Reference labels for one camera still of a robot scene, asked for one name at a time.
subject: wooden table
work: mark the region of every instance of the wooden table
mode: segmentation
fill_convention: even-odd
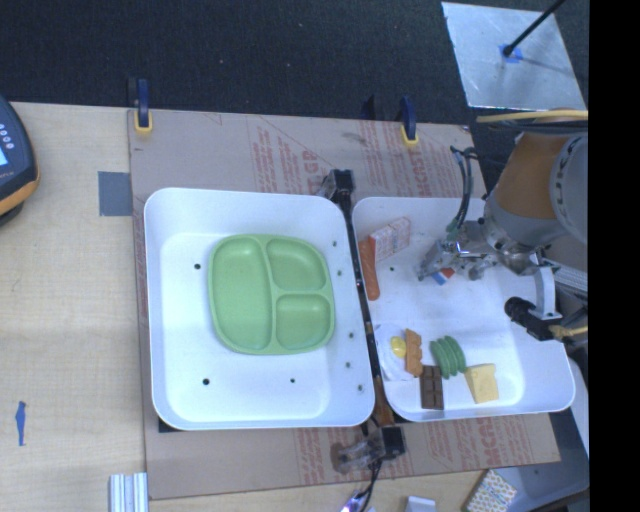
[[[126,109],[13,106],[42,181],[0,228],[0,509],[102,512],[110,475],[145,471],[132,221],[100,216],[98,202],[99,172],[129,172]],[[480,475],[380,480],[370,506],[402,512],[415,495],[456,511]],[[149,510],[337,511],[354,490],[162,500]]]

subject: black fabric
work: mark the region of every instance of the black fabric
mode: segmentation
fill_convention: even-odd
[[[588,105],[589,1],[554,16]],[[351,119],[374,95],[393,119],[408,95],[418,122],[470,126],[489,190],[513,148],[474,123],[483,112],[466,104],[440,1],[5,1],[0,44],[9,101],[127,106],[133,76],[149,80],[152,108]]]

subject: plate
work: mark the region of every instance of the plate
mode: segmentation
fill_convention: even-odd
[[[334,203],[318,196],[165,188],[145,204],[144,234],[151,395],[165,423],[180,430],[346,427],[369,417],[375,399],[369,352],[346,224]],[[335,312],[324,345],[295,354],[246,354],[218,336],[209,258],[224,240],[247,235],[295,238],[322,255]],[[276,260],[276,266],[286,264],[284,256]],[[287,288],[285,277],[277,282]],[[314,297],[316,291],[304,293]]]
[[[418,378],[390,379],[383,374],[389,405],[416,422],[566,409],[573,401],[575,382],[564,345],[536,340],[504,312],[504,303],[513,296],[536,303],[533,277],[498,266],[477,281],[456,274],[444,285],[430,278],[418,281],[419,262],[442,238],[459,205],[459,199],[451,198],[369,197],[354,207],[358,239],[400,217],[411,222],[410,245],[376,265],[380,297],[368,301],[374,336],[382,354],[391,336],[407,328],[417,332],[422,363],[427,365],[436,364],[429,343],[452,336],[468,366],[495,364],[499,398],[476,404],[464,375],[458,373],[443,379],[444,410],[422,409]],[[483,209],[482,200],[472,199],[468,218],[482,216]]]
[[[331,278],[310,243],[278,235],[235,235],[209,258],[209,305],[221,341],[247,354],[298,354],[333,334]]]

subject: gray metal plate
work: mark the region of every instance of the gray metal plate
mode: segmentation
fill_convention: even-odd
[[[458,69],[471,107],[513,110],[585,110],[554,14],[516,47],[518,38],[542,12],[443,2]]]

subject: black rod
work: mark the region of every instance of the black rod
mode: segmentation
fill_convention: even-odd
[[[543,12],[540,17],[534,21],[529,28],[527,28],[527,30],[525,30],[522,34],[520,34],[518,36],[518,38],[511,44],[508,44],[507,46],[505,46],[502,49],[502,55],[504,55],[505,57],[509,57],[509,55],[511,55],[511,53],[513,52],[513,50],[515,49],[516,46],[518,46],[518,44],[520,44],[520,42],[527,37],[529,34],[531,34],[531,32],[534,31],[534,29],[540,25],[540,23],[542,23],[544,20],[546,20],[549,15],[551,15],[558,7],[560,7],[563,3],[565,2],[565,0],[556,0],[556,3],[553,4],[551,7],[549,7],[545,12]]]

